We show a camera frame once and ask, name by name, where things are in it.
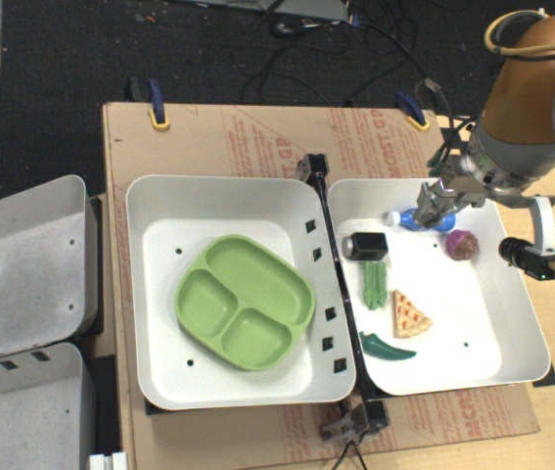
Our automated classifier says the black bottle with silver cap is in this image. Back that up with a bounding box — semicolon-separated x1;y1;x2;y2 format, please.
341;231;390;262

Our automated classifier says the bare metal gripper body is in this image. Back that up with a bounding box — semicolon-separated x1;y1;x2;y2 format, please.
439;155;523;211

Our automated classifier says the purple cupcake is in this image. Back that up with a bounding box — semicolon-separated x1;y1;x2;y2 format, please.
444;228;481;262

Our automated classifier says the pizza slice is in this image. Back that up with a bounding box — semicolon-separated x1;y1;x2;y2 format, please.
392;289;435;340

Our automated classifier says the black cylinder on white bracket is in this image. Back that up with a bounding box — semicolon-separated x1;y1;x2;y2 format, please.
497;194;555;281

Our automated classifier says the brown cardboard board, red print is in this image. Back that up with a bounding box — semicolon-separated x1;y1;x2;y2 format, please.
102;102;541;470

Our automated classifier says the white plastic tray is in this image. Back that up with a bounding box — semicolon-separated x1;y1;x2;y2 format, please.
326;177;552;397
124;173;358;412

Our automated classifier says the green divided plate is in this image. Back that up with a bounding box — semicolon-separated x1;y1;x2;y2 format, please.
173;233;317;373

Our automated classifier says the dark green chili pepper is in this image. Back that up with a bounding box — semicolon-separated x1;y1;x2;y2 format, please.
358;330;419;362

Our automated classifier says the blue bottle with white cap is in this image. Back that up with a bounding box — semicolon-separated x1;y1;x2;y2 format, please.
382;207;458;234

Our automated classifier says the green asparagus bundle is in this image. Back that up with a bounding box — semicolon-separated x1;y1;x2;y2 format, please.
361;259;389;311

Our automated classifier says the thin black rod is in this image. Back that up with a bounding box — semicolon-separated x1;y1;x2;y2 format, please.
311;173;377;406

